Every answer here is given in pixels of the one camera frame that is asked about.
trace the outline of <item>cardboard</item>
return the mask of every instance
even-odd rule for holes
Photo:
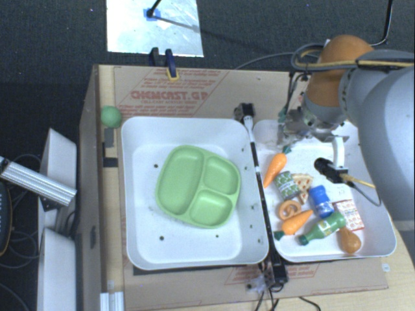
[[[265,71],[179,69],[180,79],[177,82],[168,81],[165,69],[159,67],[96,66],[94,73],[98,73],[99,85],[90,87],[88,95],[92,96],[90,92],[95,91],[99,97],[96,103],[101,106],[115,104],[122,111],[124,119],[133,115],[230,119],[233,109],[242,102],[254,103],[254,122],[277,119],[286,100],[289,81],[287,73]],[[298,91],[304,88],[305,85],[300,84]],[[104,127],[98,125],[97,128],[101,130],[89,137],[100,137],[97,142],[100,144],[104,142]],[[120,146],[117,146],[119,132],[114,132],[113,136],[113,144],[108,147],[104,145],[104,152],[98,155],[99,158],[104,157],[104,162],[105,159],[121,157]],[[247,289],[247,284],[260,274],[257,265],[180,271],[134,269],[125,253],[121,160],[117,160],[115,166],[99,166],[98,169],[102,169],[99,172],[99,184],[103,187],[99,203],[103,215],[100,219],[99,242],[105,245],[101,246],[102,257],[95,256],[102,264],[103,292],[108,287],[123,291],[124,305],[128,311],[258,300],[257,292]],[[91,257],[84,256],[84,269],[89,271],[91,269],[86,269],[86,257],[90,262]],[[287,270],[289,282],[278,293],[279,297],[388,288],[379,258],[290,264]],[[84,290],[86,284],[91,285],[91,282],[84,280]]]

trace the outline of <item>green can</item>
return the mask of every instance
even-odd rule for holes
[[[279,173],[274,179],[274,183],[284,200],[291,200],[301,193],[289,171]]]

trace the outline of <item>divided green plate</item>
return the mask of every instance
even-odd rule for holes
[[[167,214],[204,228],[224,225],[241,188],[238,168],[213,152],[190,145],[170,152],[156,185],[156,201]]]

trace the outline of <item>toy carrot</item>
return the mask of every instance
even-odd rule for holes
[[[286,163],[287,156],[284,153],[278,153],[272,158],[264,177],[264,188],[270,185],[272,180],[278,175],[279,172],[281,172],[281,169],[284,168]]]
[[[306,210],[301,212],[300,214],[291,216],[291,218],[286,219],[281,226],[280,231],[274,231],[274,237],[277,240],[280,240],[281,237],[284,235],[293,235],[299,230],[306,221],[309,219],[310,215],[312,215],[313,210]]]

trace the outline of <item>pretzel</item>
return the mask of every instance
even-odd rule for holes
[[[300,212],[300,203],[296,202],[295,200],[286,200],[279,206],[278,216],[281,220],[286,220],[288,218],[291,218],[291,216],[299,214]]]

